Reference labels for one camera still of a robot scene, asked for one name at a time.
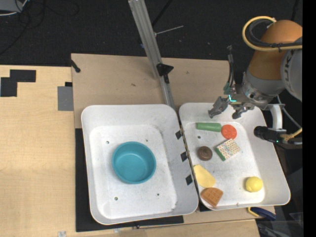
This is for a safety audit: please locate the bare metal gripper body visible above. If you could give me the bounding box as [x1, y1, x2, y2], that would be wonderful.
[227, 82, 275, 111]

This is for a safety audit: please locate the yellow toy lemon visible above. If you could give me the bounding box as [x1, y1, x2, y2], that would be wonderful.
[245, 176, 264, 193]

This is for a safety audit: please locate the yellow toy wedge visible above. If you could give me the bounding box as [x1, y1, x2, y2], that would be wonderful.
[193, 164, 217, 189]

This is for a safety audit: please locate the orange toy waffle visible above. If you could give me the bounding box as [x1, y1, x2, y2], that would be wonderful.
[200, 187, 224, 208]

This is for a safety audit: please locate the brown toy doughnut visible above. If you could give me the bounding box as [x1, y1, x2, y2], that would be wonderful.
[197, 146, 213, 161]

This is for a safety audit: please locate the patterned square toy with green edge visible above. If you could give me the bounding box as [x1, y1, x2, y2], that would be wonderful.
[213, 138, 241, 162]

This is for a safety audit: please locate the green toy cucumber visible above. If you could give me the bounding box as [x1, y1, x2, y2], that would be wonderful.
[196, 122, 222, 133]

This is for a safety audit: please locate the white plastic tray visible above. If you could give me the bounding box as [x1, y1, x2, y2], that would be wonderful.
[80, 104, 199, 226]
[178, 102, 291, 211]

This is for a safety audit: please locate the brown cardboard board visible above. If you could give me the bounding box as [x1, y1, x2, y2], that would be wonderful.
[71, 53, 276, 225]

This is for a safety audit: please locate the orange round toy slice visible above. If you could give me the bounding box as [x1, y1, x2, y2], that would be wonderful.
[221, 124, 237, 140]

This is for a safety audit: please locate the black cylinder on white bracket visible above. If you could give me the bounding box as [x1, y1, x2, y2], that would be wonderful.
[253, 103, 288, 145]

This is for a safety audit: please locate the teal bowl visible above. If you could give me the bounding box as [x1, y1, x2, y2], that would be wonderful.
[111, 141, 157, 185]

